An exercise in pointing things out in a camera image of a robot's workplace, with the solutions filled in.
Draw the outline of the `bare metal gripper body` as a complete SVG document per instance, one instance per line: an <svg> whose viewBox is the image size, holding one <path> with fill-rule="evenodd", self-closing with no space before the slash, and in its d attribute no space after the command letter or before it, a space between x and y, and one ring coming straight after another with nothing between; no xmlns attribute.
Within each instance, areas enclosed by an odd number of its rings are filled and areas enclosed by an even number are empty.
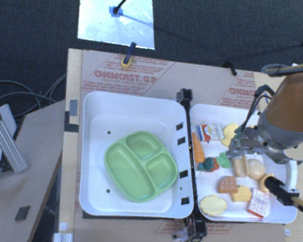
<svg viewBox="0 0 303 242"><path fill-rule="evenodd" d="M234 137L231 139L229 148L235 148L237 154L240 150L246 150L246 154L258 154L266 155L276 164L286 164L290 161L294 161L297 165L300 165L303 160L292 159L285 154L287 147L278 144L263 128L258 126L246 127L242 126L236 129Z"/></svg>

